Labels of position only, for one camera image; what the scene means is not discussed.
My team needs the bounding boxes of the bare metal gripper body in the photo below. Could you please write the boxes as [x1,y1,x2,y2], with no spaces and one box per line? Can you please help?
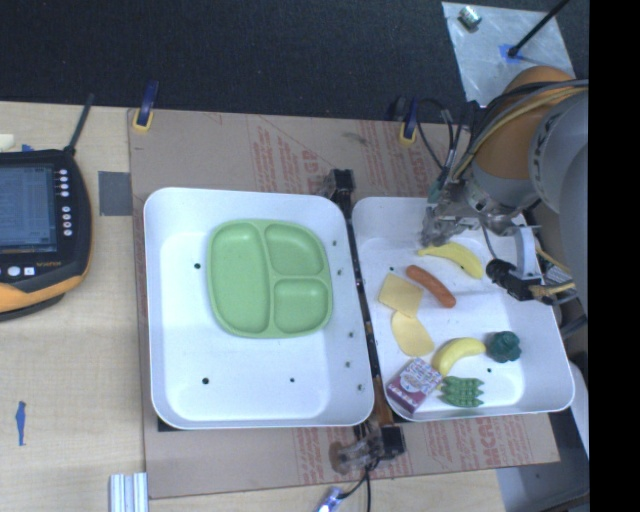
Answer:
[430,181,522,235]

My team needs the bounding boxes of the yellow banana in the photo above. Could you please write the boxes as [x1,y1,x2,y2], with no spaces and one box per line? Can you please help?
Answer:
[417,241,486,281]
[430,336,488,378]

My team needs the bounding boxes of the orange sausage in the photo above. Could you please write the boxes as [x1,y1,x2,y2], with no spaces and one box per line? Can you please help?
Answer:
[404,264,458,310]

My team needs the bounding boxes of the square yellow cheese slice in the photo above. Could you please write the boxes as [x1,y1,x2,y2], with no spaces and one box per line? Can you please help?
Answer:
[377,271,426,320]

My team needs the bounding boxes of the white plastic tray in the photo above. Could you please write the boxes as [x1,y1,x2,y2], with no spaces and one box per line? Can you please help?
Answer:
[142,186,376,431]
[350,195,577,424]

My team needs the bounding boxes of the rounded yellow cheese slice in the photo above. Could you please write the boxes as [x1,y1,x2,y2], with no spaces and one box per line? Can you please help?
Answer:
[390,309,436,358]

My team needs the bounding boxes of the dark green broccoli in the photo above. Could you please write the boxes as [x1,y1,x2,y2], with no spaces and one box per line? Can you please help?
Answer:
[485,330,523,364]

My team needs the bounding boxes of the small purple and white carton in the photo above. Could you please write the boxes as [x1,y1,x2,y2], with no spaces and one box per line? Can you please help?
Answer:
[385,357,444,415]

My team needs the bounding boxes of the green pea pods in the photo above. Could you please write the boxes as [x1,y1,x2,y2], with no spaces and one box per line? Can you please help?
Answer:
[438,375,486,409]

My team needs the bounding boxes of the small silver can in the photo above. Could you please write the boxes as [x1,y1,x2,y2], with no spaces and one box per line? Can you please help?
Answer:
[458,5,483,32]

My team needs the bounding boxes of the green divided plate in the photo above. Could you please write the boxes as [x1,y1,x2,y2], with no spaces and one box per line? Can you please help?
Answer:
[205,218,335,340]

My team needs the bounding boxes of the brown cardboard board red print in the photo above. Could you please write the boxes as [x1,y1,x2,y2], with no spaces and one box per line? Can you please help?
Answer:
[126,106,562,501]

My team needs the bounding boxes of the black cylinder on white bracket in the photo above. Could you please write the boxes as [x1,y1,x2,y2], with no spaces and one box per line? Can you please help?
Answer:
[485,224,545,303]

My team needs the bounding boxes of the black block with thin wires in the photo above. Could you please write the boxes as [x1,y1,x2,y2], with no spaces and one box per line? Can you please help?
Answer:
[323,168,357,200]
[378,424,407,460]

